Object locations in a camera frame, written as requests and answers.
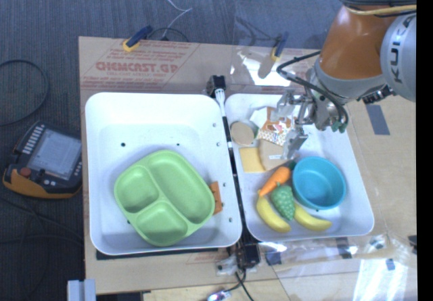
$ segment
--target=blue bowl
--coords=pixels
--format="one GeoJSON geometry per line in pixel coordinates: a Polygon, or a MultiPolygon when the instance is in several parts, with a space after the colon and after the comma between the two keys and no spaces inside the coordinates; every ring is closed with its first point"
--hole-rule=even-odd
{"type": "Polygon", "coordinates": [[[346,196],[346,180],[328,159],[305,157],[293,170],[293,194],[298,202],[314,210],[329,210],[346,196]]]}

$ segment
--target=orange carrot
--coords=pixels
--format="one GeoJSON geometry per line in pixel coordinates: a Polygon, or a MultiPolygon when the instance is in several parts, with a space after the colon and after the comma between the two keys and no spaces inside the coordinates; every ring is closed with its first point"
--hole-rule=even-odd
{"type": "Polygon", "coordinates": [[[280,166],[275,172],[268,178],[262,189],[259,191],[259,196],[264,196],[273,191],[277,184],[283,184],[288,181],[292,171],[287,166],[280,166]]]}

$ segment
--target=yellow banana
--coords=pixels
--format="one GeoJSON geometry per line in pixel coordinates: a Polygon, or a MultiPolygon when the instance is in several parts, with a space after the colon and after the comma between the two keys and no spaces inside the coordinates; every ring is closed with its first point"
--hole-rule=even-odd
{"type": "Polygon", "coordinates": [[[264,196],[259,196],[256,203],[256,209],[259,216],[264,220],[268,226],[280,233],[287,233],[292,230],[289,223],[280,217],[272,208],[268,199],[264,196]]]}
{"type": "Polygon", "coordinates": [[[323,231],[329,229],[332,225],[331,221],[320,219],[309,214],[301,205],[295,202],[295,221],[303,227],[314,231],[323,231]]]}

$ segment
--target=yellow cable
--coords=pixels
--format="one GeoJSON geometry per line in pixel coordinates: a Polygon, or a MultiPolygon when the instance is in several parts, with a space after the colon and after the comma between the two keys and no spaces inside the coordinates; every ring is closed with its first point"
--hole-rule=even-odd
{"type": "Polygon", "coordinates": [[[403,6],[394,6],[394,7],[385,7],[383,9],[376,9],[376,10],[355,10],[350,7],[346,7],[346,9],[351,12],[352,14],[356,15],[378,15],[378,14],[389,14],[393,12],[400,12],[400,11],[406,11],[406,10],[416,10],[417,6],[415,5],[403,5],[403,6]]]}

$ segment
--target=green divided tray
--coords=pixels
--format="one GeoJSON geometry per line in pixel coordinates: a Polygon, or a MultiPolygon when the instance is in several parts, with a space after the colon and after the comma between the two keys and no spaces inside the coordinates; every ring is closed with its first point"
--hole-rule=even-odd
{"type": "Polygon", "coordinates": [[[162,149],[123,171],[114,197],[127,220],[150,244],[171,246],[197,231],[213,214],[209,186],[177,152],[162,149]]]}

